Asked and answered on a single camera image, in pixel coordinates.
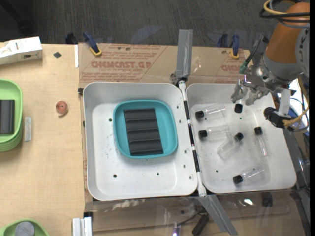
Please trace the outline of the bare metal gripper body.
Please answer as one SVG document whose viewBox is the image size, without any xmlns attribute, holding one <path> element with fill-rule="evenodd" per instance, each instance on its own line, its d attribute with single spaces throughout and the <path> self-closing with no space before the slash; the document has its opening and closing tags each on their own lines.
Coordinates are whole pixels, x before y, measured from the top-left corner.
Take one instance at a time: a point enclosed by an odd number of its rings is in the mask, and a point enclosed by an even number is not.
<svg viewBox="0 0 315 236">
<path fill-rule="evenodd" d="M 275 92 L 278 87 L 268 84 L 267 79 L 263 79 L 263 75 L 259 66 L 254 65 L 246 68 L 242 84 L 248 87 L 253 93 L 261 92 L 262 94 L 268 94 L 269 92 Z"/>
</svg>

